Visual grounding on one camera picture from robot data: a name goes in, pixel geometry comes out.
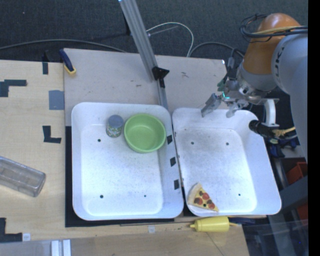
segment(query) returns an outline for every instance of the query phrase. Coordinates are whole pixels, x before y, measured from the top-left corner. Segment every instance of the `wooden table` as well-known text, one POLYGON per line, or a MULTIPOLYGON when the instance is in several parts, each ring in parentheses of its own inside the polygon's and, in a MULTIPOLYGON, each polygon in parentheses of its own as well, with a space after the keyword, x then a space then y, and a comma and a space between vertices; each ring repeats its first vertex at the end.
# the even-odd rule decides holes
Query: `wooden table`
MULTIPOLYGON (((78 53, 78 50, 66 51, 71 56, 77 56, 78 53)), ((103 52, 103 55, 114 58, 117 58, 118 54, 103 52)), ((135 62, 140 63, 139 56, 132 53, 128 53, 128 56, 138 70, 138 73, 135 72, 132 75, 140 79, 133 85, 134 89, 140 90, 147 83, 141 71, 142 62, 141 67, 137 67, 135 62)), ((161 67, 169 69, 172 73, 172 76, 168 75, 167 79, 165 78, 171 112, 177 107, 203 107, 204 102, 225 74, 225 67, 220 60, 165 56, 157 56, 157 58, 159 64, 168 64, 161 67), (192 70, 193 68, 180 70, 182 67, 177 66, 179 63, 188 63, 183 66, 185 69, 194 66, 197 67, 197 70, 192 70), (195 97, 196 100, 190 101, 183 95, 174 96, 171 93, 177 89, 177 86, 174 87, 171 81, 175 81, 174 84, 177 85, 178 80, 185 81, 190 78, 193 82, 198 81, 194 85, 198 86, 197 90, 200 92, 195 97)), ((76 58, 71 58, 71 61, 80 64, 77 63, 76 58)), ((5 232, 7 234, 29 233, 33 241, 72 239, 72 250, 86 250, 88 255, 100 255, 99 250, 103 251, 107 246, 109 249, 113 248, 114 252, 119 252, 115 255, 125 252, 134 253, 133 255, 148 255, 147 252, 151 251, 152 255, 163 255, 161 252, 164 248, 170 255, 180 255, 182 252, 185 255, 194 255, 196 252, 198 255, 215 255, 215 253, 217 255, 249 255, 241 226, 230 227, 227 233, 195 232, 189 227, 190 223, 196 219, 194 217, 179 216, 174 223, 155 224, 155 233, 149 233, 148 225, 66 228, 65 126, 68 125, 72 105, 79 101, 92 100, 90 97, 93 94, 89 98, 79 95, 68 98, 72 93, 70 80, 78 82, 77 79, 84 77, 81 73, 81 64, 75 66, 77 68, 76 77, 69 77, 62 63, 49 62, 47 67, 48 74, 44 74, 44 66, 41 62, 0 60, 0 82, 4 80, 27 81, 26 86, 9 86, 8 97, 0 97, 0 156, 46 173, 46 181, 38 197, 30 197, 0 186, 0 217, 6 218, 5 232), (65 111, 50 109, 49 91, 54 90, 65 93, 65 111), (61 138, 61 142, 44 142, 43 126, 50 126, 51 136, 61 138)), ((187 85, 191 84, 182 82, 179 86, 187 85)), ((112 83, 107 86, 111 89, 113 87, 113 90, 120 90, 121 97, 115 98, 114 101, 120 103, 126 101, 121 89, 115 89, 112 83)), ((148 98, 146 101, 141 101, 139 98, 136 102, 157 104, 156 98, 148 98)))

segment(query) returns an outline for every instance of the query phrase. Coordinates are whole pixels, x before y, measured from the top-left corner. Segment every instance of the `clear plastic container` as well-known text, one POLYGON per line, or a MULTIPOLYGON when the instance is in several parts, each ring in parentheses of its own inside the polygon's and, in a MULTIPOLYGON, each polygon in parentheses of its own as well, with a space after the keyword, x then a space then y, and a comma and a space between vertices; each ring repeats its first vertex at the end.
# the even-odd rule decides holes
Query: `clear plastic container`
POLYGON ((0 156, 0 185, 36 197, 45 180, 45 173, 0 156))

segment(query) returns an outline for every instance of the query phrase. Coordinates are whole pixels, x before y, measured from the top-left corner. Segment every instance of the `yellow rolling pin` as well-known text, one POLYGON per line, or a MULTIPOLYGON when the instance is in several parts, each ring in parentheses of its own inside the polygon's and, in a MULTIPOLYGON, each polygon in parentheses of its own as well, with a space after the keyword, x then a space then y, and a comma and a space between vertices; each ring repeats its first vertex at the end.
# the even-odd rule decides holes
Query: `yellow rolling pin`
POLYGON ((198 232, 227 232, 230 226, 237 226, 237 224, 230 223, 227 216, 216 216, 197 219, 190 228, 198 232))

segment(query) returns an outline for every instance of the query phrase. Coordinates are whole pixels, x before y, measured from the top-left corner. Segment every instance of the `table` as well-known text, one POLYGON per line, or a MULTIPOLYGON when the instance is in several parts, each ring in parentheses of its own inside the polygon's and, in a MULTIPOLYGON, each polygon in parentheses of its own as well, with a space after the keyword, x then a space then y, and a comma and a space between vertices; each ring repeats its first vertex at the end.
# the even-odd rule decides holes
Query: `table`
MULTIPOLYGON (((200 233, 189 228, 194 217, 179 216, 174 223, 155 224, 154 234, 148 234, 149 225, 65 227, 65 127, 71 124, 72 106, 82 101, 158 103, 157 88, 149 86, 153 82, 148 80, 138 54, 77 49, 65 51, 77 69, 74 77, 64 71, 62 63, 0 60, 0 82, 27 81, 26 86, 9 86, 8 97, 0 97, 0 156, 46 173, 46 181, 38 197, 0 187, 0 217, 6 218, 6 233, 29 233, 33 241, 84 238, 89 241, 89 238, 99 238, 99 242, 95 240, 95 243, 101 244, 105 237, 114 241, 117 236, 125 236, 131 241, 128 246, 121 242, 114 242, 113 245, 128 252, 134 250, 130 247, 131 243, 140 236, 146 236, 148 239, 144 245, 147 248, 152 243, 153 248, 155 246, 161 250, 161 244, 167 245, 176 239, 182 248, 188 248, 183 245, 193 241, 198 252, 207 252, 208 248, 212 248, 209 250, 211 253, 249 255, 241 226, 231 227, 224 234, 200 233), (109 75, 102 68, 106 63, 109 64, 109 75), (131 85, 132 97, 126 95, 128 91, 122 87, 124 81, 126 86, 131 85), (108 94, 102 94, 101 90, 108 91, 108 94), (55 102, 50 102, 55 101, 49 96, 53 91, 64 92, 65 110, 59 110, 59 107, 54 107, 55 102), (43 126, 50 126, 51 137, 61 138, 60 143, 44 142, 43 126)), ((165 85, 171 113, 178 107, 203 107, 225 74, 221 60, 172 56, 156 58, 161 68, 170 70, 165 85)), ((169 249, 171 247, 176 248, 175 243, 168 245, 169 249)))

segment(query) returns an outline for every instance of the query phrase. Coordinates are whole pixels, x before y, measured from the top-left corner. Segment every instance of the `white cable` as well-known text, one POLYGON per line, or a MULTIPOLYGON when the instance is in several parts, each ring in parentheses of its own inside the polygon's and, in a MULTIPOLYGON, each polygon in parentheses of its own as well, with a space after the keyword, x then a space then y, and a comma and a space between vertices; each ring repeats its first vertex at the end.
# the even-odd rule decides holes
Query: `white cable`
POLYGON ((154 30, 154 29, 156 29, 156 28, 158 28, 158 27, 161 27, 161 26, 164 26, 164 25, 167 25, 167 24, 178 24, 178 25, 180 25, 180 26, 183 26, 184 28, 186 28, 186 29, 190 32, 192 40, 191 40, 191 46, 190 46, 190 48, 189 48, 189 50, 188 50, 188 53, 187 53, 187 55, 186 55, 186 56, 188 57, 189 54, 190 54, 190 51, 191 51, 192 47, 194 46, 194 34, 193 34, 192 31, 190 30, 190 28, 188 28, 186 25, 184 25, 184 24, 182 24, 182 23, 179 23, 179 22, 166 22, 166 23, 162 23, 162 24, 156 25, 156 26, 154 26, 154 27, 152 27, 152 28, 149 28, 149 29, 146 30, 146 32, 149 32, 149 31, 151 31, 151 30, 154 30))

